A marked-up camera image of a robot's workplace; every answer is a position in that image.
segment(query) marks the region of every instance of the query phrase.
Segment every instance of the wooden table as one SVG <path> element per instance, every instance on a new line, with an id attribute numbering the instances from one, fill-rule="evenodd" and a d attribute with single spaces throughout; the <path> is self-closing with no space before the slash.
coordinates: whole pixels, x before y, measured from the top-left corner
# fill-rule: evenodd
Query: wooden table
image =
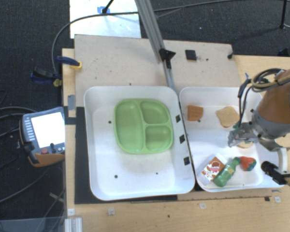
<path id="1" fill-rule="evenodd" d="M 74 56 L 74 49 L 64 49 L 63 55 Z M 233 56 L 238 72 L 250 76 L 261 70 L 281 67 L 290 69 L 290 58 Z M 64 105 L 75 94 L 75 70 L 63 66 Z M 290 134 L 277 141 L 290 146 Z M 99 232 L 212 232 L 212 231 L 289 231 L 290 187 L 278 190 L 252 189 L 212 195 L 201 192 L 179 196 L 174 202 L 74 204 L 75 125 L 66 125 L 66 191 L 68 215 L 81 216 L 83 231 Z M 115 214 L 109 215 L 108 209 Z"/>

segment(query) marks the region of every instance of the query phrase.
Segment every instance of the white tray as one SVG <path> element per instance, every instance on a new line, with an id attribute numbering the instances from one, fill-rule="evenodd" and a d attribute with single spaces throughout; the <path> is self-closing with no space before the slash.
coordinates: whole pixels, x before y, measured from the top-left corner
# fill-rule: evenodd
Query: white tray
<path id="1" fill-rule="evenodd" d="M 116 142 L 113 112 L 123 99 L 155 99 L 169 109 L 174 142 L 162 153 L 134 155 Z M 177 94 L 168 87 L 92 87 L 84 96 L 89 179 L 92 193 L 101 200 L 183 194 L 195 184 L 192 164 L 187 164 L 187 141 Z"/>
<path id="2" fill-rule="evenodd" d="M 248 149 L 237 146 L 228 146 L 228 135 L 230 128 L 223 128 L 216 115 L 216 111 L 226 106 L 232 106 L 238 111 L 238 88 L 229 87 L 187 87 L 180 92 L 180 102 L 182 106 L 183 118 L 188 135 L 190 151 L 196 175 L 209 163 L 216 153 L 220 153 L 227 160 L 234 157 L 253 157 L 257 161 L 256 167 L 251 172 L 245 172 L 241 166 L 236 168 L 236 173 L 223 188 L 217 187 L 214 183 L 204 186 L 198 180 L 200 187 L 209 192 L 228 191 L 252 188 L 277 188 L 276 184 L 261 169 L 261 164 L 265 160 L 278 165 L 278 154 L 270 152 L 260 144 L 254 144 Z M 251 109 L 255 109 L 261 100 L 261 95 L 253 91 L 247 97 L 247 108 L 243 122 L 251 120 Z M 188 121 L 188 105 L 203 107 L 203 117 L 200 122 Z"/>

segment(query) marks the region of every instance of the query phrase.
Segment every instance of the black bracket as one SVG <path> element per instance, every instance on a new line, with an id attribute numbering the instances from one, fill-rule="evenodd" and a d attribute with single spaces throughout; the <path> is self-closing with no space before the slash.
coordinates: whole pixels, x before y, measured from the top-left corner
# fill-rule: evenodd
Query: black bracket
<path id="1" fill-rule="evenodd" d="M 159 54 L 162 61 L 166 62 L 166 67 L 171 69 L 171 58 L 173 58 L 176 53 L 162 48 L 160 49 Z"/>

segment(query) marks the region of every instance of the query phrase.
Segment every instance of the black square marker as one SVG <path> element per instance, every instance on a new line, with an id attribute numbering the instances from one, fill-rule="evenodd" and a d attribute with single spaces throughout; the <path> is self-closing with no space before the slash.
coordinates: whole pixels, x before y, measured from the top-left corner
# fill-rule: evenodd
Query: black square marker
<path id="1" fill-rule="evenodd" d="M 197 60 L 197 55 L 195 53 L 195 50 L 185 50 L 186 53 L 186 59 L 187 60 Z"/>

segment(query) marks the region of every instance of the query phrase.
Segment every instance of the toy bottle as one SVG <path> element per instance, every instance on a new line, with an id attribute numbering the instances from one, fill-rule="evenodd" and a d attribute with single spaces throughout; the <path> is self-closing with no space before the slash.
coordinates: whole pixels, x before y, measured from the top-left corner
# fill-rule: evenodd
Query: toy bottle
<path id="1" fill-rule="evenodd" d="M 240 163 L 241 159 L 235 157 L 230 162 L 230 164 L 227 164 L 225 168 L 216 176 L 213 182 L 219 187 L 224 187 L 227 184 L 228 180 L 230 180 L 231 177 L 234 175 L 235 168 Z"/>

